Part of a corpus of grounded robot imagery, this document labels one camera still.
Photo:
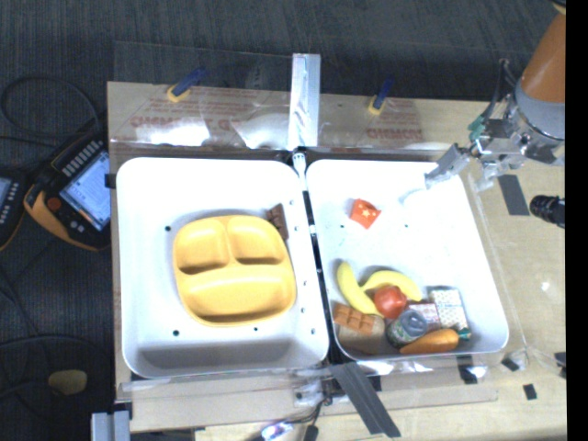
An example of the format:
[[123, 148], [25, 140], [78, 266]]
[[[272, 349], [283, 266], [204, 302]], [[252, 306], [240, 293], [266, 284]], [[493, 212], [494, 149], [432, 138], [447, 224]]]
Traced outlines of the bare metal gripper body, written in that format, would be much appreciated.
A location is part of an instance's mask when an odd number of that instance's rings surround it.
[[565, 165], [564, 140], [537, 130], [519, 114], [480, 119], [471, 127], [471, 154], [495, 169], [516, 169], [527, 160]]

